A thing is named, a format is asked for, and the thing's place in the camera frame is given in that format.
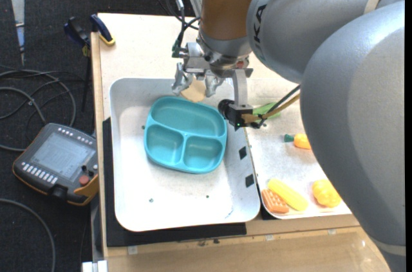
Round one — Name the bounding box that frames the white plastic tray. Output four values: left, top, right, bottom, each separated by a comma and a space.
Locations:
109, 77, 261, 233
245, 77, 353, 221

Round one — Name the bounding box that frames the yellow toy bell pepper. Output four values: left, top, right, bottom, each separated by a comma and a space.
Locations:
311, 179, 342, 209

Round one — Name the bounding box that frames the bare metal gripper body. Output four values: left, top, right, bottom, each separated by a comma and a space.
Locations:
182, 42, 254, 79

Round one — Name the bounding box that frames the green toy vegetable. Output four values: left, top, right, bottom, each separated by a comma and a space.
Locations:
253, 102, 281, 120

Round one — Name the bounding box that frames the orange toy carrot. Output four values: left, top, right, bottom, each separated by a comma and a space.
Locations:
283, 132, 312, 150

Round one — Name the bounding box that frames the yellow toy corn cob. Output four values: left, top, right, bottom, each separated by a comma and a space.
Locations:
267, 177, 310, 212

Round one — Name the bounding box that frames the tan round biscuit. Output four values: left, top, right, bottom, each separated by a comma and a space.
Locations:
180, 78, 207, 104

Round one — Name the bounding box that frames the orange waffle biscuit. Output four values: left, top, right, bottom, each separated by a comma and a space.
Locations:
261, 188, 290, 215

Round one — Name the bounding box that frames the pale wood board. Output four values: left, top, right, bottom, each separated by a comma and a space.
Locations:
90, 12, 362, 258

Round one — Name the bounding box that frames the blue divided plate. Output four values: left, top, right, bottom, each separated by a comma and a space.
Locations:
143, 96, 229, 175

